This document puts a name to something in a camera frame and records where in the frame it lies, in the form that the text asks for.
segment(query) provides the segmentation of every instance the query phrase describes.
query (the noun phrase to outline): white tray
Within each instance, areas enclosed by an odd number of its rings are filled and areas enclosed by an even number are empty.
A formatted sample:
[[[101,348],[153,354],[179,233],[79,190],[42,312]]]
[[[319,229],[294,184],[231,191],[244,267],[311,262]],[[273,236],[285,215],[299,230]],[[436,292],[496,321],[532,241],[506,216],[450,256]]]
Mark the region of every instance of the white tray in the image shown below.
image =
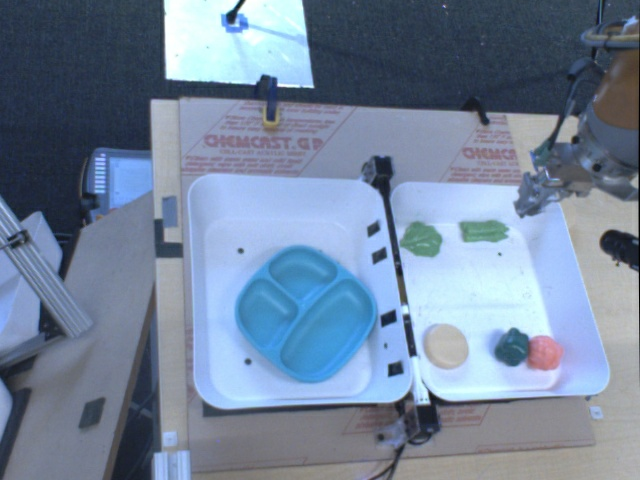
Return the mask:
[[[412,380],[384,205],[355,180],[212,174],[188,197],[194,380],[223,409],[285,405],[390,403]],[[368,227],[379,231],[369,236]],[[291,245],[321,250],[372,292],[379,315],[365,344],[333,377],[319,383],[289,377],[255,350],[234,317],[238,294],[275,253]],[[387,258],[373,263],[372,254]],[[389,365],[403,372],[389,376]]]
[[[431,392],[450,401],[593,395],[609,381],[609,365],[559,205],[520,219],[516,187],[404,183],[392,194],[398,239],[411,222],[435,226],[443,237],[434,258],[401,248],[404,281],[420,373]],[[497,219],[506,240],[462,241],[460,221]],[[448,323],[465,334],[469,357],[459,368],[431,364],[424,333]],[[529,337],[552,336],[563,345],[554,371],[509,367],[493,350],[517,327]]]

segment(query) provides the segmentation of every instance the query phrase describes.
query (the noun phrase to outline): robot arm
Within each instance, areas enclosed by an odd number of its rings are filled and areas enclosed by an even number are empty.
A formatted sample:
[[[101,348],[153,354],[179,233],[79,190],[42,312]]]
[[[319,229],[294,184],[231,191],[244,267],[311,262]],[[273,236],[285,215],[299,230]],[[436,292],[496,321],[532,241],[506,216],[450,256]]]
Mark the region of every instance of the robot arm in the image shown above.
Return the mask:
[[[582,35],[588,46],[615,50],[615,57],[580,115],[578,134],[571,143],[556,144],[562,122],[573,109],[580,73],[597,65],[581,60],[572,67],[565,111],[551,137],[531,153],[536,172],[525,173],[518,190],[514,204],[520,217],[536,215],[571,194],[585,197],[593,187],[623,201],[638,199],[638,189],[631,184],[638,174],[638,32],[634,17]]]

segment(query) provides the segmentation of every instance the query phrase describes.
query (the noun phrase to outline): green pickle toy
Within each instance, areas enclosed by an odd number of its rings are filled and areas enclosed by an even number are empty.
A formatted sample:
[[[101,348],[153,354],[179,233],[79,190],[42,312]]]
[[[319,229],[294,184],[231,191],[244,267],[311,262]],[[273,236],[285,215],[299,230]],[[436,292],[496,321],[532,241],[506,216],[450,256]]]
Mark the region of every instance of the green pickle toy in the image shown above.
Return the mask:
[[[529,355],[529,336],[512,327],[500,338],[495,354],[499,361],[518,366]]]
[[[464,242],[499,242],[507,238],[509,228],[497,220],[484,222],[461,222]]]

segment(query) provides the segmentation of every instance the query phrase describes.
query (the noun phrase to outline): blue tape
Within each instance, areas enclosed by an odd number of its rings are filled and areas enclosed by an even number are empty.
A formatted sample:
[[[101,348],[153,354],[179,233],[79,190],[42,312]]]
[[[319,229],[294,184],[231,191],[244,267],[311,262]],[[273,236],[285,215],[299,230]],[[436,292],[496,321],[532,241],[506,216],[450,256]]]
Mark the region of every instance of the blue tape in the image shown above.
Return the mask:
[[[249,20],[244,14],[238,14],[236,16],[236,21],[232,25],[227,21],[227,15],[222,14],[222,26],[224,29],[231,34],[242,34],[243,30],[247,30],[249,28]]]

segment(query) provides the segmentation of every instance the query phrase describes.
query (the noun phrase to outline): blue divided plate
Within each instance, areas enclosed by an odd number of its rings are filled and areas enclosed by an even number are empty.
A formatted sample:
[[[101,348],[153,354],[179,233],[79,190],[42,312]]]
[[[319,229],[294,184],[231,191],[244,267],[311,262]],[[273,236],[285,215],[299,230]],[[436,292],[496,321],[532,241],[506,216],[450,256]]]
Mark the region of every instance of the blue divided plate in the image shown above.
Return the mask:
[[[242,334],[303,382],[334,375],[367,339],[376,302],[350,272],[311,247],[287,247],[254,274],[236,301]]]

